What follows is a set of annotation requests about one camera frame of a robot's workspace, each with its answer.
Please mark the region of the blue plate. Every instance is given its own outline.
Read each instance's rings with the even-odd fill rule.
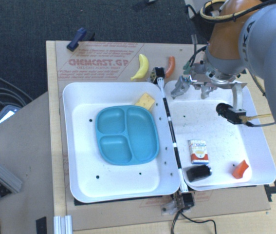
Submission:
[[[100,153],[111,164],[144,164],[158,155],[156,125],[143,107],[105,108],[96,117],[95,130]]]

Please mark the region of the wooden table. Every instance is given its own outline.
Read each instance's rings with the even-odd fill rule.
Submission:
[[[49,113],[51,128],[51,148],[52,148],[52,170],[53,170],[53,190],[54,190],[54,213],[56,216],[67,215],[65,200],[64,171],[62,159],[61,128],[59,117],[59,96],[56,68],[56,47],[55,41],[46,42],[47,49],[47,70],[48,70],[48,94]],[[247,82],[247,87],[251,92],[258,114],[269,113],[266,98],[262,96],[249,75],[243,75],[240,81]],[[261,123],[267,123],[271,119],[262,119]],[[264,128],[268,145],[270,147],[276,165],[276,126]],[[217,224],[218,233],[250,233],[268,234],[276,232],[276,195],[272,196],[271,210],[261,212],[251,212],[244,214],[230,214],[212,217]],[[75,231],[76,234],[127,234],[127,233],[170,233],[171,221],[162,221],[149,224],[127,225],[120,227],[110,227],[102,229]],[[195,224],[188,220],[177,221],[175,233],[214,233],[212,223]]]

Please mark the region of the yellow banana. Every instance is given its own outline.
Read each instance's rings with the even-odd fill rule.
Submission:
[[[137,73],[130,77],[130,80],[134,79],[141,79],[144,76],[146,76],[148,72],[148,59],[145,55],[139,54],[139,62],[140,62],[140,68],[138,69]]]

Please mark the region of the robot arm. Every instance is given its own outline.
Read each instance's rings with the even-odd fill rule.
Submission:
[[[265,3],[260,0],[225,0],[219,17],[206,16],[204,8],[218,1],[224,2],[208,2],[201,10],[204,19],[218,22],[205,49],[203,64],[184,67],[184,74],[190,74],[190,79],[178,81],[182,85],[176,86],[171,95],[174,98],[182,94],[184,87],[188,88],[186,83],[200,84],[202,98],[218,87],[232,89],[232,81],[247,68],[251,74],[264,80],[265,96],[276,122],[276,0]]]

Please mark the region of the white tray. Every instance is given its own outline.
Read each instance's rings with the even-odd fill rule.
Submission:
[[[233,105],[233,93],[229,89],[213,91],[201,99],[201,91],[194,87],[182,96],[172,99],[170,92],[176,81],[165,86],[167,102],[174,126],[185,182],[194,190],[203,191],[218,188],[253,186],[273,183],[276,168],[262,128],[234,125],[218,116],[216,106],[223,102]],[[243,88],[243,108],[248,116],[257,115],[250,92]],[[186,171],[192,167],[188,141],[206,141],[209,157],[208,166],[212,175],[208,178],[189,182]],[[236,179],[232,172],[245,159],[249,168],[243,178]]]
[[[146,164],[118,166],[106,162],[96,141],[95,118],[104,108],[134,105],[148,93],[159,136],[159,154]],[[172,139],[159,88],[149,82],[70,83],[63,90],[70,187],[85,203],[169,195],[180,186]]]
[[[176,81],[165,86],[185,182],[194,190],[270,184],[276,168],[263,131],[259,127],[233,125],[218,116],[220,102],[232,104],[231,90],[217,89],[206,99],[191,87],[172,99]],[[155,99],[151,109],[160,143],[158,156],[140,165],[118,166],[100,155],[95,133],[96,115],[104,108],[134,105],[148,93]],[[247,115],[256,111],[247,87],[243,89]],[[160,89],[149,82],[76,82],[63,90],[65,124],[69,155],[70,188],[73,196],[85,203],[117,199],[169,195],[180,186],[169,125]],[[188,140],[206,141],[210,177],[189,182],[186,171],[192,166]],[[249,168],[241,179],[232,172],[243,159]]]

